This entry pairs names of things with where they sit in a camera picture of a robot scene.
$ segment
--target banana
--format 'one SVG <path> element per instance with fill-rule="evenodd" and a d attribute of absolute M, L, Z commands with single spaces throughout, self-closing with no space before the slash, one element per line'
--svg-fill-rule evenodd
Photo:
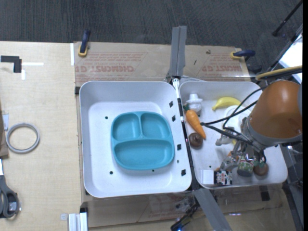
<path fill-rule="evenodd" d="M 241 102 L 233 97 L 222 97 L 219 98 L 216 104 L 212 107 L 212 110 L 216 110 L 217 108 L 221 107 L 229 107 L 232 105 L 239 105 Z"/>

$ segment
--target gray ring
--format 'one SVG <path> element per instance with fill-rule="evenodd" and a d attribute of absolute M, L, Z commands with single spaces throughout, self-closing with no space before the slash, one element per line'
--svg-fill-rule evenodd
<path fill-rule="evenodd" d="M 24 150 L 16 149 L 10 143 L 11 133 L 14 132 L 18 128 L 25 128 L 25 127 L 26 128 L 30 128 L 30 129 L 32 129 L 35 132 L 35 134 L 37 136 L 37 140 L 34 142 L 34 144 L 32 146 L 30 146 L 27 149 L 24 149 Z M 28 153 L 28 152 L 34 150 L 37 147 L 38 143 L 39 143 L 39 132 L 38 131 L 39 130 L 34 125 L 32 125 L 30 123 L 17 123 L 17 124 L 15 124 L 15 125 L 13 125 L 13 126 L 11 126 L 9 128 L 9 130 L 8 130 L 8 132 L 6 134 L 6 137 L 5 137 L 6 138 L 6 143 L 8 144 L 9 149 L 11 151 L 15 152 L 15 153 L 19 153 L 19 154 Z"/>

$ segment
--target carrot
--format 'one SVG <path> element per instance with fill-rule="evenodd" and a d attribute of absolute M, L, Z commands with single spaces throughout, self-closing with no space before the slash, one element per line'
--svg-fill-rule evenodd
<path fill-rule="evenodd" d="M 202 138 L 206 138 L 205 132 L 203 130 L 203 127 L 200 124 L 199 117 L 197 113 L 194 110 L 188 110 L 186 111 L 186 121 L 191 125 L 191 127 L 199 133 Z"/>

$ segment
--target black scissors handle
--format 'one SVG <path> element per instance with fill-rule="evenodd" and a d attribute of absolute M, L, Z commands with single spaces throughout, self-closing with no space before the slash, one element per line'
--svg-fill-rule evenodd
<path fill-rule="evenodd" d="M 16 209 L 10 210 L 9 203 L 13 202 L 16 202 Z M 18 213 L 18 210 L 19 200 L 17 194 L 6 185 L 4 175 L 0 175 L 0 214 L 2 213 L 6 218 L 11 218 Z"/>

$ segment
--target teal plate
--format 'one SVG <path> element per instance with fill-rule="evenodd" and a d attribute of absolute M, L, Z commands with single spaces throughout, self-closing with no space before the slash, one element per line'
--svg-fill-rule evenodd
<path fill-rule="evenodd" d="M 154 112 L 118 115 L 111 126 L 111 145 L 116 162 L 130 170 L 164 167 L 174 157 L 170 126 Z"/>

